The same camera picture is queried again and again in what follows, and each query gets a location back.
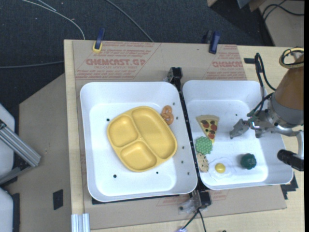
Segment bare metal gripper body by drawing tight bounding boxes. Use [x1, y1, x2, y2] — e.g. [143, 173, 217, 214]
[249, 108, 304, 137]

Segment pizza slice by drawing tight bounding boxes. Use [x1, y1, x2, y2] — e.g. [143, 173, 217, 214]
[195, 115, 220, 145]

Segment dark green broccoli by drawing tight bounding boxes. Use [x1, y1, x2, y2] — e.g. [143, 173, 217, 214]
[239, 153, 257, 170]

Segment white plastic tray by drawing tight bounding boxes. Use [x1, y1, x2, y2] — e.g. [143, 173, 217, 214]
[79, 81, 198, 203]
[182, 79, 294, 191]

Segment green grapes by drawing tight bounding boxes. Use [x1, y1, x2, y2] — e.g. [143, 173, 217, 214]
[195, 136, 214, 155]

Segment white and yellow fried egg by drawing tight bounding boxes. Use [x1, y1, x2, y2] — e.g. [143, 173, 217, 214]
[208, 156, 239, 181]

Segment chocolate chip biscuit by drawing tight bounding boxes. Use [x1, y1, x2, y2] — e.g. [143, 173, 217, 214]
[196, 152, 210, 173]

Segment thin black rod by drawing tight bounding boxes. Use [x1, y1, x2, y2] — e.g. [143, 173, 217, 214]
[176, 80, 201, 193]

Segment orange pretzel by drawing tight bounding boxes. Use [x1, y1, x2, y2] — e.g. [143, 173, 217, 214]
[160, 105, 175, 126]

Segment yellow divided plate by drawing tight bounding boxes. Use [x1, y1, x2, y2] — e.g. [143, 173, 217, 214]
[106, 105, 178, 173]

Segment brown cardboard board red print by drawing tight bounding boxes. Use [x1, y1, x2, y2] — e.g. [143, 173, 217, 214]
[72, 40, 288, 231]

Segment black cylinder on white bracket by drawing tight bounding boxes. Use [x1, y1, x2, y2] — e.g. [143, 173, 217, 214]
[277, 129, 305, 172]

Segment black block with thin wires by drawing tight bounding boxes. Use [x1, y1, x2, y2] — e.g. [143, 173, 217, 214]
[192, 190, 213, 208]
[166, 67, 183, 85]

